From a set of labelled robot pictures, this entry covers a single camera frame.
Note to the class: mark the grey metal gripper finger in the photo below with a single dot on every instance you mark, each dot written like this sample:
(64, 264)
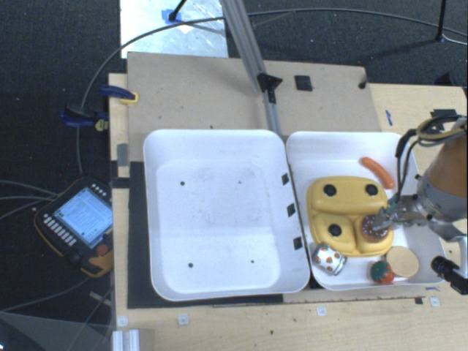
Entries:
(381, 225)
(386, 214)

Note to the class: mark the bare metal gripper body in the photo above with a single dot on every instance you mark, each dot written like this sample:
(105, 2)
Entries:
(411, 212)

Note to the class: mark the brown sprinkled doughnut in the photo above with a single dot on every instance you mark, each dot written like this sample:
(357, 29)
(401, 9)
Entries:
(370, 233)

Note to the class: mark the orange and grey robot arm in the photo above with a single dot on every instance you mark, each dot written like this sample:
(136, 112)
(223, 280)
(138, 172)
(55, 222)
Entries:
(449, 166)

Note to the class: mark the yellow divided plate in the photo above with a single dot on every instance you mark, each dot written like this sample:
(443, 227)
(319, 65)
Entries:
(347, 199)

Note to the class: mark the tan round biscuit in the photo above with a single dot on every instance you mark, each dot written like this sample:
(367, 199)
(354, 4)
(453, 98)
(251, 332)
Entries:
(403, 262)

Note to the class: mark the orange sausage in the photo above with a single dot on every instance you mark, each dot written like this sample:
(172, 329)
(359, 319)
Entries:
(378, 171)

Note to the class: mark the red strawberry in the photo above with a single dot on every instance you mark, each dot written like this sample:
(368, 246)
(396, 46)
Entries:
(381, 272)

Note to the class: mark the white can with strawberry print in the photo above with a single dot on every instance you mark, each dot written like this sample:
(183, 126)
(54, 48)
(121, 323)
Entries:
(328, 259)

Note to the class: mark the white plastic tray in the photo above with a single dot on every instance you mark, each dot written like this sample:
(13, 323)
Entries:
(219, 214)
(329, 152)

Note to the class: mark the brown cardboard board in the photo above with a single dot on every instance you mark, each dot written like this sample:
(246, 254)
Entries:
(204, 93)

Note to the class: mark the black cylinder on white bracket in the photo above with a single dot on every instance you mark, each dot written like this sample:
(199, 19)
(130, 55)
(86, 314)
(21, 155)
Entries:
(448, 269)

